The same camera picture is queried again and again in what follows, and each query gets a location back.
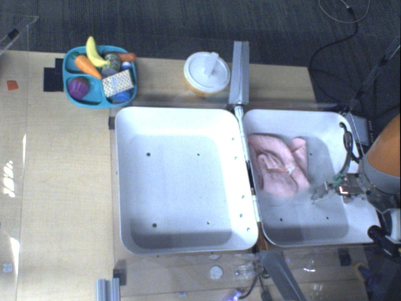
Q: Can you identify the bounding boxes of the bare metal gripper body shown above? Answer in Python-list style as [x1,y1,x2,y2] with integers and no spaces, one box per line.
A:
[335,172,377,204]

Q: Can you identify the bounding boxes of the white plastic tray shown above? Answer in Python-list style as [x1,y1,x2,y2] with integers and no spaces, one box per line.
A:
[242,108,382,248]
[114,106,260,256]

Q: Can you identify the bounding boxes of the pink cloth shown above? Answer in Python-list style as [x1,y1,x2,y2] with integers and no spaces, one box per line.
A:
[247,133,311,199]

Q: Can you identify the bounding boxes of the clear plastic bottle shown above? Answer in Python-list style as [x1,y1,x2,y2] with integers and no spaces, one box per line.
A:
[232,260,263,280]

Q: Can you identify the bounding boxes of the yellow cup with white lid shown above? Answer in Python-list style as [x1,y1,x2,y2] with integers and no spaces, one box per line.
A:
[183,51,232,97]

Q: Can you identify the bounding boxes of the yellow patterned carton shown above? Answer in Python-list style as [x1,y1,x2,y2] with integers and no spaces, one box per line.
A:
[101,69,135,98]

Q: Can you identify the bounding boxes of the blue divided plate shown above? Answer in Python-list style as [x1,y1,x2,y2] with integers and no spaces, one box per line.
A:
[61,45,138,110]

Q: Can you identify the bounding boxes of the green can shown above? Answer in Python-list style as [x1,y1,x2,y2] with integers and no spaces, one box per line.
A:
[103,53,122,73]

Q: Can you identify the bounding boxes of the purple grapes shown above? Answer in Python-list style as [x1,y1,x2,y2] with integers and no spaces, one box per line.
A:
[67,77,90,101]

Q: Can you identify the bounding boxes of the orange carrot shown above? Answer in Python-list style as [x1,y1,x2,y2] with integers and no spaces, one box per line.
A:
[74,55,103,80]

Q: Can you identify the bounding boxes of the yellow banana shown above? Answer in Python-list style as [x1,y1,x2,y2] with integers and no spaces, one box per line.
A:
[85,36,111,68]

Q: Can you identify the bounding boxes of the black cylinder on white bracket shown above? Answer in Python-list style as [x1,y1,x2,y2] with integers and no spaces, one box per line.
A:
[367,208,401,257]

